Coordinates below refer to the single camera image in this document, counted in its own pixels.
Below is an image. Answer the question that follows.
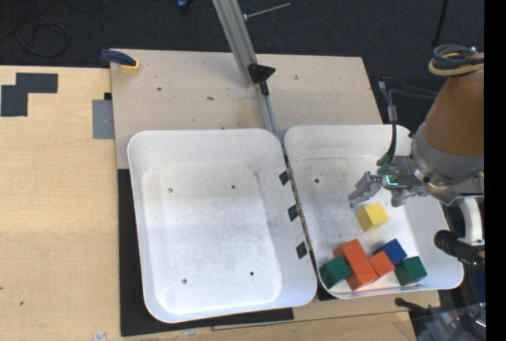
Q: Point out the blue cube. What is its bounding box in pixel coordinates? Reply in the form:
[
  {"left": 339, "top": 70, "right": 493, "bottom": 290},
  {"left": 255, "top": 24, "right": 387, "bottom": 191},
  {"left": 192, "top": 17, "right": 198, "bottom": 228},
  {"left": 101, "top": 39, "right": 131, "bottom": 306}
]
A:
[{"left": 373, "top": 238, "right": 409, "bottom": 266}]

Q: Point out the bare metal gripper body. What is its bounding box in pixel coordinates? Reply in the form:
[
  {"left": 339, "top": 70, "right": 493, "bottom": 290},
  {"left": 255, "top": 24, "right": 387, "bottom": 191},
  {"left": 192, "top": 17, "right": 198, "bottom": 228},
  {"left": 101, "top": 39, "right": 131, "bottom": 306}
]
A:
[{"left": 378, "top": 137, "right": 484, "bottom": 206}]

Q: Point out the green cube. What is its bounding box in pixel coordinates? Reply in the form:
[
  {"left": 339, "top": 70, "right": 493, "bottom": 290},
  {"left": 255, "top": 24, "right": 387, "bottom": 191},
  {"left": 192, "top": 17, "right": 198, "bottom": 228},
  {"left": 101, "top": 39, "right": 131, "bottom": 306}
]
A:
[
  {"left": 393, "top": 255, "right": 429, "bottom": 287},
  {"left": 319, "top": 255, "right": 353, "bottom": 290}
]

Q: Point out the yellow cube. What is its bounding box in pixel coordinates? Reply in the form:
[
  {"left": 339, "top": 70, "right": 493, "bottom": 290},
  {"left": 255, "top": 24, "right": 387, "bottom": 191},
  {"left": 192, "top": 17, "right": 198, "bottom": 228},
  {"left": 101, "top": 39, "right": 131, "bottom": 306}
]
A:
[{"left": 354, "top": 201, "right": 390, "bottom": 233}]

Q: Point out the orange cube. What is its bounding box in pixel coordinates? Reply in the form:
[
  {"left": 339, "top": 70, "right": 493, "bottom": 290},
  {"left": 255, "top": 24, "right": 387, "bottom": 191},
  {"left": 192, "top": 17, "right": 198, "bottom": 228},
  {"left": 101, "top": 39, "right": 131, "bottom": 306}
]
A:
[
  {"left": 368, "top": 250, "right": 397, "bottom": 279},
  {"left": 345, "top": 258, "right": 380, "bottom": 292},
  {"left": 332, "top": 238, "right": 368, "bottom": 267}
]

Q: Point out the black cylinder on white bracket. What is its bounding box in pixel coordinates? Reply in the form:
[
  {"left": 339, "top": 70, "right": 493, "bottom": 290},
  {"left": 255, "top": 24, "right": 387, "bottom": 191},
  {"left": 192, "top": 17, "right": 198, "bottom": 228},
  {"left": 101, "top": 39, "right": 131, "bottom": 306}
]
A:
[{"left": 433, "top": 196, "right": 485, "bottom": 266}]

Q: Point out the white plastic tray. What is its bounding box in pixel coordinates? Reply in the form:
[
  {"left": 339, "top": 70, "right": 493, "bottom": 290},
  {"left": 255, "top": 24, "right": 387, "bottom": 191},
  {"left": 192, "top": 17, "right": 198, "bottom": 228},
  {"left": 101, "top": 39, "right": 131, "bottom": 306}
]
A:
[
  {"left": 126, "top": 127, "right": 319, "bottom": 324},
  {"left": 283, "top": 123, "right": 465, "bottom": 300}
]

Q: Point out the pale wood board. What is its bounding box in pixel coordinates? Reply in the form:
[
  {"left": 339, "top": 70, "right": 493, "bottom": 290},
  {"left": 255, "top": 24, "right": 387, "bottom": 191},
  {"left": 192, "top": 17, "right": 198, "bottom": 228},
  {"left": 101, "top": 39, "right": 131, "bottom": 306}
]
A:
[{"left": 108, "top": 48, "right": 442, "bottom": 332}]

